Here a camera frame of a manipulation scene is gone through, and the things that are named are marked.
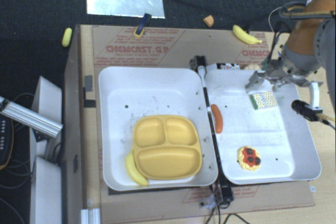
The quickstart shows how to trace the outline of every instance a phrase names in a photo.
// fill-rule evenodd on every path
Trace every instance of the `cardboard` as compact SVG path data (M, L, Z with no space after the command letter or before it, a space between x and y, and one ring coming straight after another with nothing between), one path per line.
M187 68L195 55L205 55L208 64L235 62L241 67L250 68L268 55L272 40L271 33L252 33L263 42L251 46L243 44L231 31L172 28L146 28L143 38L135 39L132 36L133 31L133 27L122 26L77 26L78 42L73 41L71 45L65 85L72 88L71 91L66 91L66 99L73 105L66 103L66 116L73 120L70 124L66 119L66 126L70 129L66 131L66 136L70 135L69 132L76 135L74 137L71 134L66 142L65 161L70 163L74 154L79 154L79 167L83 176L78 178L70 168L67 169L69 223L78 223L78 209L81 205L82 208L100 208L103 224L206 216L210 213L209 209L200 207L200 203L211 194L208 187L122 193L106 186L101 173L100 108L97 91L98 75L104 67ZM88 91L84 89L82 95L87 76L90 76L93 85ZM222 210L223 213L314 205L306 181L237 186L233 188L233 192L235 200L227 209Z

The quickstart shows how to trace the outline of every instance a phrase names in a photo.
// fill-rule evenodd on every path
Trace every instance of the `black carpet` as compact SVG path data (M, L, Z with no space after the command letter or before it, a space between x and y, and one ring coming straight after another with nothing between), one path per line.
M269 13L290 1L296 0L163 0L166 19L153 19L150 26L207 28L202 19L212 14L215 29L231 29L239 24L250 30L270 31ZM0 0L0 96L13 100L21 93L34 93L39 76L62 87L68 56L68 49L61 46L65 28L74 28L75 24L138 23L138 18L88 15L86 0ZM29 106L31 100L25 97L18 103ZM29 159L27 128L15 134L12 159ZM23 179L0 171L2 185L17 185ZM29 223L29 181L17 189L0 187L0 198ZM20 223L1 200L0 223Z

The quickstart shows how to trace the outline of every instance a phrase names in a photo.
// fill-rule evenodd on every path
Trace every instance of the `toy banana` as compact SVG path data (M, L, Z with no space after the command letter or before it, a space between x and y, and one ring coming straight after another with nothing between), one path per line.
M262 43L260 39L257 39L256 37L246 33L238 25L233 26L233 33L237 38L239 38L242 42L245 42L246 44L253 45L255 43Z
M140 174L140 172L138 171L137 167L135 166L133 149L126 156L125 164L126 164L126 169L127 169L128 175L136 183L138 183L141 186L147 186L148 185L148 180L142 174Z

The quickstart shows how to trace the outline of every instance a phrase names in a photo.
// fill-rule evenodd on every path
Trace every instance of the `orange sausage toy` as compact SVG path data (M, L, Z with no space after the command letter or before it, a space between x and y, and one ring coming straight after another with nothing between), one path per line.
M211 105L211 112L215 118L215 131L220 134L223 130L223 117L217 105Z

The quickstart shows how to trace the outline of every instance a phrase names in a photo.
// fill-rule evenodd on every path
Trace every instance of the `pizza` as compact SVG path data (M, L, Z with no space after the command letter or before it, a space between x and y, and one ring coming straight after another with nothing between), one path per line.
M255 171L260 167L259 153L252 147L242 146L238 150L238 162L242 169Z

